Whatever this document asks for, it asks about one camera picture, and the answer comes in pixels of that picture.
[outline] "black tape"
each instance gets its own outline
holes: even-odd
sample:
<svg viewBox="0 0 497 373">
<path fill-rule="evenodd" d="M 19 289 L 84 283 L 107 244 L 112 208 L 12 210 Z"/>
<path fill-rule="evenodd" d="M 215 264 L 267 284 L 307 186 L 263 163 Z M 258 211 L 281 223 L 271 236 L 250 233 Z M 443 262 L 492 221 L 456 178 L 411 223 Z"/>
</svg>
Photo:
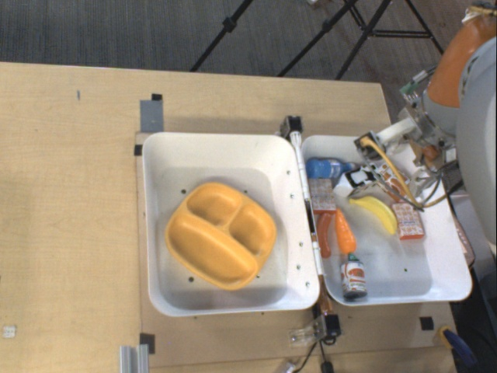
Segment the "black tape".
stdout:
<svg viewBox="0 0 497 373">
<path fill-rule="evenodd" d="M 141 152 L 143 151 L 143 145 L 138 145 L 136 144 L 134 146 L 134 155 L 135 156 L 141 156 Z"/>
<path fill-rule="evenodd" d="M 154 334 L 140 333 L 140 345 L 141 344 L 148 345 L 148 353 L 150 355 L 155 354 L 155 335 Z"/>
<path fill-rule="evenodd" d="M 421 322 L 421 330 L 435 329 L 435 324 L 433 323 L 433 318 L 431 316 L 421 316 L 419 321 Z"/>
</svg>

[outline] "tripod leg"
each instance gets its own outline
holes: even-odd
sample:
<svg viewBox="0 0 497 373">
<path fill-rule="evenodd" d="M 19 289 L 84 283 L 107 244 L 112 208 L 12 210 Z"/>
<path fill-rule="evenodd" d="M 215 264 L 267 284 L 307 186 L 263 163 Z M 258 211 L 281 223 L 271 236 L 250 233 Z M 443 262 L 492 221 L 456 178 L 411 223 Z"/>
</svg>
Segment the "tripod leg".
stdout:
<svg viewBox="0 0 497 373">
<path fill-rule="evenodd" d="M 418 10 L 416 9 L 416 7 L 414 6 L 414 4 L 412 4 L 411 0 L 405 0 L 405 2 L 407 3 L 407 5 L 409 6 L 409 8 L 411 9 L 412 13 L 415 15 L 415 17 L 417 18 L 418 22 L 421 24 L 422 28 L 428 33 L 429 35 L 429 38 L 431 39 L 431 41 L 433 42 L 433 44 L 435 44 L 435 48 L 441 53 L 443 54 L 443 48 L 442 46 L 440 46 L 439 42 L 436 40 L 435 36 L 433 35 L 432 31 L 429 29 L 428 25 L 426 25 L 426 22 L 424 21 L 424 19 L 421 17 L 421 14 L 419 14 Z"/>
<path fill-rule="evenodd" d="M 285 76 L 290 69 L 292 69 L 297 62 L 299 62 L 302 57 L 309 52 L 309 50 L 326 34 L 328 33 L 335 24 L 350 10 L 350 8 L 356 4 L 359 0 L 349 0 L 331 19 L 327 19 L 323 22 L 320 32 L 305 46 L 300 53 L 278 74 L 279 77 Z"/>
<path fill-rule="evenodd" d="M 235 13 L 231 16 L 226 18 L 223 21 L 223 29 L 219 34 L 212 40 L 210 43 L 209 47 L 203 52 L 203 54 L 200 56 L 200 58 L 197 60 L 195 65 L 189 70 L 189 71 L 197 71 L 198 68 L 202 65 L 202 63 L 207 59 L 207 57 L 210 55 L 210 53 L 216 48 L 216 46 L 219 44 L 219 42 L 223 39 L 223 37 L 226 35 L 226 33 L 231 33 L 236 27 L 236 22 L 239 20 L 239 18 L 242 16 L 242 14 L 245 12 L 245 10 L 250 6 L 250 4 L 254 0 L 244 0 L 240 6 L 237 8 Z"/>
<path fill-rule="evenodd" d="M 364 42 L 367 40 L 371 31 L 374 29 L 374 27 L 380 20 L 381 16 L 384 14 L 385 10 L 390 5 L 390 2 L 391 0 L 383 0 L 381 2 L 380 7 L 378 7 L 378 10 L 374 13 L 373 18 L 371 18 L 371 21 L 367 24 L 366 29 L 363 31 L 356 45 L 354 46 L 349 56 L 347 57 L 346 61 L 343 63 L 342 67 L 340 68 L 339 73 L 335 77 L 335 80 L 340 80 L 343 77 L 343 75 L 349 68 L 350 64 L 352 63 L 353 59 L 357 55 L 357 52 L 363 46 Z"/>
</svg>

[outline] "white sticker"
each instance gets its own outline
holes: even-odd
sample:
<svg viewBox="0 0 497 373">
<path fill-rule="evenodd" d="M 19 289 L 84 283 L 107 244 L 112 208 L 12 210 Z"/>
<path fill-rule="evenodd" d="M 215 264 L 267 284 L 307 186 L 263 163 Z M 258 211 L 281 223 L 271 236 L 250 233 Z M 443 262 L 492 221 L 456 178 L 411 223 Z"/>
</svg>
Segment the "white sticker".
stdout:
<svg viewBox="0 0 497 373">
<path fill-rule="evenodd" d="M 13 339 L 16 336 L 17 326 L 3 326 L 2 337 L 4 339 Z"/>
</svg>

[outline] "banana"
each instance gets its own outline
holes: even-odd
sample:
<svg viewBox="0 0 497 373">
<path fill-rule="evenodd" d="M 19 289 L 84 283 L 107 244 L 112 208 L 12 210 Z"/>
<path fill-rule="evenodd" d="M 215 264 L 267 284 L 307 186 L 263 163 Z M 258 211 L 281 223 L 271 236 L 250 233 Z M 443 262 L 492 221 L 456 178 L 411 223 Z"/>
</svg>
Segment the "banana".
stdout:
<svg viewBox="0 0 497 373">
<path fill-rule="evenodd" d="M 365 196 L 360 199 L 349 199 L 349 203 L 357 204 L 374 213 L 380 219 L 388 233 L 393 235 L 397 231 L 397 218 L 394 212 L 376 197 Z"/>
</svg>

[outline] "soda can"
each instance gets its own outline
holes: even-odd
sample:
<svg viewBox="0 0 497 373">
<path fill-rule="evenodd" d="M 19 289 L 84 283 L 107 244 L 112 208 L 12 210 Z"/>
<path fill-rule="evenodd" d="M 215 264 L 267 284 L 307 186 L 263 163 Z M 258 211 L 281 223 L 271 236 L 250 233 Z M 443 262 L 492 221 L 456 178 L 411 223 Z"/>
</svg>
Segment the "soda can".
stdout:
<svg viewBox="0 0 497 373">
<path fill-rule="evenodd" d="M 340 267 L 342 276 L 343 297 L 354 300 L 367 295 L 364 265 L 355 256 Z"/>
</svg>

